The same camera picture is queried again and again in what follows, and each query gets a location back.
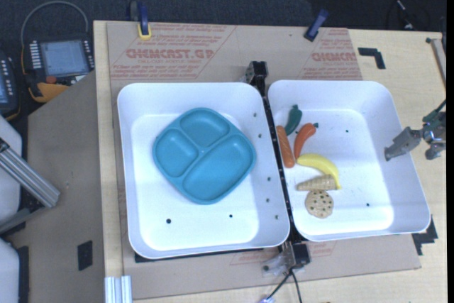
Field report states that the tan toy ice cream cone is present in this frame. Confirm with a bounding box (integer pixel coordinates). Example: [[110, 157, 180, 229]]
[[296, 174, 337, 192]]

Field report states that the brown cardboard board red print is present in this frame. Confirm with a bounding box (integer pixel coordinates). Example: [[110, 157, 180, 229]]
[[105, 21, 423, 301]]

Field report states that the orange toy carrot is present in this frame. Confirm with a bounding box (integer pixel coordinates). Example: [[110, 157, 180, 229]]
[[293, 121, 319, 158]]

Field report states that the yellow banana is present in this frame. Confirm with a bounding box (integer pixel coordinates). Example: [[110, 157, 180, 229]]
[[296, 153, 343, 190]]

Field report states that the tan toy biscuit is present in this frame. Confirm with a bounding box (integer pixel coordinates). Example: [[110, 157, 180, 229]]
[[304, 189, 335, 219]]

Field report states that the green toy pepper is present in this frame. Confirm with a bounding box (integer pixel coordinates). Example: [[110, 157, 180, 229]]
[[284, 104, 304, 137]]

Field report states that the thin black rod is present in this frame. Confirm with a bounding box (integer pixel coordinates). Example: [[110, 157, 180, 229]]
[[258, 79, 297, 246]]

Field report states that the orange toy sausage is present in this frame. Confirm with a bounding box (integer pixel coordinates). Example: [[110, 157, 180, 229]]
[[275, 124, 297, 169]]

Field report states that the white plastic tray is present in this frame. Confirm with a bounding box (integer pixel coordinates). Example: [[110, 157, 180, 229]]
[[116, 82, 292, 260], [266, 79, 432, 243]]

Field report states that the blue divided plate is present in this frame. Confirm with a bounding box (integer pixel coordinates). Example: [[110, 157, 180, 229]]
[[152, 106, 258, 206]]

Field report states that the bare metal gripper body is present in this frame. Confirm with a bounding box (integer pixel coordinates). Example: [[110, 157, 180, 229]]
[[421, 111, 447, 145]]

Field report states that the black block with thin wires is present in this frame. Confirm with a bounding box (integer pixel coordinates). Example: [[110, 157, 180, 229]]
[[262, 243, 313, 277], [243, 60, 268, 87]]

